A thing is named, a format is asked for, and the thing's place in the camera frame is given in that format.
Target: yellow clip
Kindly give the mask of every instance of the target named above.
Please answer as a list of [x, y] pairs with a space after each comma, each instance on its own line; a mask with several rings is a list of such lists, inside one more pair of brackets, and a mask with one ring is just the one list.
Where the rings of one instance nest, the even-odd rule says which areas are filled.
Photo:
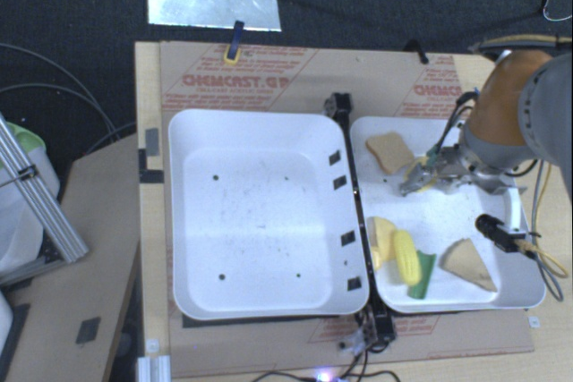
[[241, 48], [236, 50], [235, 59], [229, 59], [229, 49], [231, 49], [231, 46], [227, 45], [227, 48], [225, 48], [225, 54], [223, 55], [223, 61], [225, 64], [235, 65], [239, 62], [239, 57], [241, 57]]

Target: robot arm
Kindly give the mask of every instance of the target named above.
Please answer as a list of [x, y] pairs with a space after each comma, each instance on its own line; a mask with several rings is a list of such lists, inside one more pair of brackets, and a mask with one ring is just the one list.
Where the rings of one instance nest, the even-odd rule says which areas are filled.
[[475, 183], [499, 194], [513, 186], [507, 172], [541, 158], [560, 167], [571, 198], [571, 81], [571, 54], [509, 54], [485, 82], [458, 144], [443, 148], [442, 137], [426, 166], [417, 165], [402, 183], [402, 194], [430, 180], [449, 190]]

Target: green container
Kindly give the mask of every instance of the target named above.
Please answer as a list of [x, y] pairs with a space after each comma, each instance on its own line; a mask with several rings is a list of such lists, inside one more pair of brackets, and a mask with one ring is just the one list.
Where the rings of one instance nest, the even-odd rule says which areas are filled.
[[[6, 124], [8, 124], [10, 131], [12, 131], [12, 134], [14, 134], [14, 137], [16, 138], [18, 143], [20, 143], [21, 147], [24, 149], [26, 153], [30, 153], [33, 149], [36, 149], [37, 147], [42, 147], [44, 151], [46, 151], [46, 144], [34, 132], [30, 132], [27, 129], [22, 128], [21, 126], [18, 126], [17, 124], [13, 123], [6, 123]], [[2, 169], [3, 167], [4, 165], [2, 164], [2, 161], [0, 161], [0, 169]]]

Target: wooden table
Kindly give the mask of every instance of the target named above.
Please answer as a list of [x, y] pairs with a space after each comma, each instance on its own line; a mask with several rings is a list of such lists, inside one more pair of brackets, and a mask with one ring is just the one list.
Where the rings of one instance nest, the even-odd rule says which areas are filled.
[[[139, 148], [146, 148], [148, 130], [158, 130], [161, 139], [160, 46], [157, 43], [136, 45], [137, 107]], [[454, 62], [463, 90], [481, 88], [492, 69], [492, 63], [473, 55], [455, 55]], [[149, 170], [163, 170], [163, 152], [147, 156]], [[531, 174], [520, 181], [527, 186], [522, 196], [527, 215], [531, 215], [535, 177]], [[141, 200], [141, 261], [143, 278], [144, 334], [146, 355], [169, 355], [170, 336], [167, 323], [167, 263], [166, 224], [163, 186], [142, 183]], [[560, 174], [554, 171], [543, 200], [539, 231], [543, 234], [543, 248], [571, 268], [571, 203]], [[488, 357], [455, 358], [436, 361], [409, 361], [371, 365], [368, 372], [392, 369], [403, 381], [456, 380], [571, 380], [573, 364], [573, 315], [571, 281], [561, 282], [565, 301], [557, 303], [548, 295], [542, 305], [528, 311], [539, 319], [540, 327], [532, 329], [534, 353], [504, 354]], [[314, 370], [289, 371], [312, 376]], [[245, 381], [256, 375], [218, 376], [201, 380]], [[384, 377], [370, 380], [388, 380]]]
[[[29, 304], [7, 380], [108, 380], [139, 268], [135, 136], [73, 164], [62, 210], [90, 252], [7, 295]], [[97, 323], [77, 344], [81, 325]]]

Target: black cord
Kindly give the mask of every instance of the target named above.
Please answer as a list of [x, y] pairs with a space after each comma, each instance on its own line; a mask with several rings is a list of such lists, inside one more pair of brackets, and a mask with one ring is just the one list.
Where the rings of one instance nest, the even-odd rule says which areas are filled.
[[371, 349], [368, 352], [370, 352], [370, 353], [382, 353], [386, 349], [388, 349], [388, 346], [389, 346], [388, 343], [385, 343], [381, 348], [376, 348], [376, 346], [374, 345], [373, 347], [371, 347]]
[[251, 382], [259, 382], [268, 376], [279, 376], [282, 378], [290, 378], [293, 380], [300, 380], [302, 382], [316, 382], [315, 378], [299, 378], [298, 376], [294, 376], [293, 374], [288, 374], [287, 372], [280, 372], [280, 371], [269, 371], [265, 372], [262, 376], [258, 376], [256, 379], [253, 379]]
[[470, 100], [476, 100], [477, 96], [478, 96], [477, 92], [468, 91], [468, 92], [465, 92], [464, 94], [462, 94], [458, 98], [458, 100], [456, 101], [456, 106], [452, 110], [451, 115], [449, 116], [448, 122], [446, 123], [446, 127], [444, 128], [444, 132], [442, 133], [440, 139], [438, 140], [438, 143], [436, 143], [436, 145], [434, 146], [434, 154], [435, 155], [438, 155], [440, 153], [441, 146], [444, 143], [444, 140], [446, 139], [446, 137], [448, 136], [448, 133], [451, 130], [451, 128], [454, 127], [454, 123], [456, 121], [456, 118], [458, 116], [460, 116], [466, 110], [465, 107], [463, 107], [460, 110], [460, 107], [463, 106], [464, 104], [466, 104], [467, 102], [469, 102]]
[[[361, 377], [360, 374], [348, 374], [348, 376], [351, 378]], [[398, 374], [396, 374], [394, 371], [388, 371], [388, 370], [376, 371], [376, 372], [371, 372], [369, 374], [364, 374], [362, 375], [362, 378], [375, 378], [376, 376], [391, 376], [392, 378], [394, 378], [396, 382], [402, 382], [398, 377]]]
[[338, 376], [338, 378], [347, 378], [348, 375], [352, 372], [352, 369], [354, 369], [356, 367], [356, 365], [358, 364], [358, 361], [360, 360], [360, 357], [362, 356], [362, 354], [360, 353], [359, 355], [355, 356], [355, 359], [352, 361], [352, 363], [350, 363], [350, 366], [348, 367], [348, 369], [346, 371], [344, 371], [340, 376]]
[[118, 134], [119, 132], [125, 130], [125, 129], [129, 129], [131, 127], [135, 126], [135, 123], [128, 123], [128, 124], [124, 124], [123, 126], [118, 127], [117, 129], [115, 129], [114, 131], [108, 133], [107, 135], [105, 135], [104, 137], [102, 137], [101, 139], [99, 139], [96, 143], [94, 143], [91, 147], [89, 147], [85, 154], [88, 155], [89, 153], [93, 152], [93, 150], [95, 150], [97, 147], [99, 147], [102, 143], [104, 143], [106, 140], [110, 139], [111, 137], [114, 137], [116, 134]]
[[534, 159], [531, 164], [527, 167], [527, 169], [525, 171], [522, 172], [517, 172], [515, 174], [511, 173], [511, 172], [506, 172], [505, 175], [507, 177], [523, 177], [524, 175], [529, 174], [531, 171], [534, 170], [535, 165], [537, 164], [537, 159]]
[[[10, 45], [8, 43], [0, 43], [0, 47], [5, 48], [5, 49], [10, 49], [12, 51], [17, 51], [17, 52], [23, 53], [25, 55], [33, 56], [33, 57], [39, 59], [40, 61], [44, 61], [45, 63], [55, 67], [58, 71], [60, 71], [65, 76], [67, 76], [70, 80], [72, 80], [74, 83], [76, 83], [83, 90], [83, 92], [86, 93], [86, 95], [88, 96], [88, 99], [93, 103], [93, 105], [95, 106], [95, 108], [97, 110], [103, 111], [101, 108], [101, 105], [96, 100], [95, 96], [90, 92], [89, 89], [87, 89], [83, 85], [83, 83], [81, 83], [80, 79], [78, 79], [75, 75], [73, 75], [70, 71], [65, 69], [60, 64], [56, 63], [55, 61], [52, 61], [51, 59], [45, 57], [44, 55], [41, 55], [40, 53], [36, 53], [36, 52], [31, 51], [27, 48], [17, 47], [16, 45]], [[115, 129], [115, 126], [111, 121], [106, 121], [106, 124], [107, 124], [107, 128], [108, 128], [109, 132], [111, 132], [112, 130]]]
[[76, 96], [77, 98], [83, 100], [86, 104], [91, 106], [94, 110], [96, 110], [96, 112], [99, 113], [99, 115], [103, 118], [104, 123], [106, 124], [108, 132], [112, 132], [115, 129], [115, 126], [109, 119], [109, 116], [107, 116], [106, 112], [104, 112], [96, 102], [93, 102], [90, 98], [83, 96], [82, 94], [80, 94], [77, 91], [74, 91], [73, 89], [66, 88], [65, 86], [53, 85], [49, 83], [23, 83], [23, 84], [8, 86], [6, 88], [1, 88], [0, 94], [4, 94], [6, 92], [15, 91], [19, 89], [30, 89], [30, 88], [52, 89], [54, 91], [62, 91], [68, 94], [72, 94], [73, 96]]
[[458, 115], [456, 116], [456, 119], [459, 119], [459, 117], [464, 113], [467, 112], [468, 110], [473, 110], [474, 108], [472, 106], [465, 106], [463, 107], [459, 112]]
[[364, 377], [364, 374], [366, 373], [366, 367], [368, 366], [368, 351], [364, 352], [364, 363], [362, 366], [362, 371], [360, 373], [360, 376], [358, 376], [358, 379], [356, 380], [356, 382], [360, 382], [362, 380], [362, 378]]

